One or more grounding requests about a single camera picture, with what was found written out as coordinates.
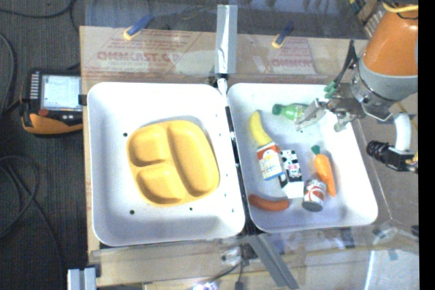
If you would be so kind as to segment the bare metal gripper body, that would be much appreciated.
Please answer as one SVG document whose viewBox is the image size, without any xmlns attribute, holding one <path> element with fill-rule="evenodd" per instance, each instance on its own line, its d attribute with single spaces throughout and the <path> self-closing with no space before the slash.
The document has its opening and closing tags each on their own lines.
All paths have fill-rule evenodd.
<svg viewBox="0 0 435 290">
<path fill-rule="evenodd" d="M 365 115 L 380 121 L 386 121 L 392 113 L 390 107 L 395 103 L 383 98 L 368 88 L 363 82 L 339 83 L 325 87 L 328 109 L 337 113 L 346 113 L 362 118 Z"/>
</svg>

